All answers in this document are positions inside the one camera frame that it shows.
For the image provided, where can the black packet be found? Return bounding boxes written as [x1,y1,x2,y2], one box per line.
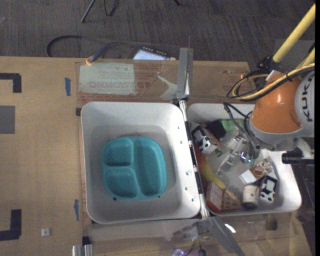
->
[206,119,227,140]

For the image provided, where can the white plastic tray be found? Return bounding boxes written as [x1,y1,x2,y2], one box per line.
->
[186,102,303,217]
[80,100,202,225]

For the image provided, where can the teal divided plate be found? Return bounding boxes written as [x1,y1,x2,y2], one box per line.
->
[101,135,168,201]

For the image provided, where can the black cylinder on white bracket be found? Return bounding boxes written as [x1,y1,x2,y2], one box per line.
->
[281,137,315,165]

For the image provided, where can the white can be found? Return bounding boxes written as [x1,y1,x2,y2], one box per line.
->
[241,184,260,210]

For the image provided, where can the black and white cow carton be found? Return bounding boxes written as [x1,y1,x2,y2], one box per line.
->
[190,121,219,155]
[258,170,279,205]

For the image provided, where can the brown cardboard board, red print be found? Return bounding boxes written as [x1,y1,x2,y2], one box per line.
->
[74,59,305,251]

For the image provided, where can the white and brown carton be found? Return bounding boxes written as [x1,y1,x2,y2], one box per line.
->
[239,158,275,186]

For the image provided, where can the red and orange carton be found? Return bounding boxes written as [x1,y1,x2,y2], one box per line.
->
[204,181,224,213]

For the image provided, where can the yellow banana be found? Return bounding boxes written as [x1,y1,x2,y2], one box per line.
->
[200,159,227,191]

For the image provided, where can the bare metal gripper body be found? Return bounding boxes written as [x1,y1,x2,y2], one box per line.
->
[225,131,256,164]

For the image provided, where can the pizza slice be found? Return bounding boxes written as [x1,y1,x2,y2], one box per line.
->
[220,188,242,211]

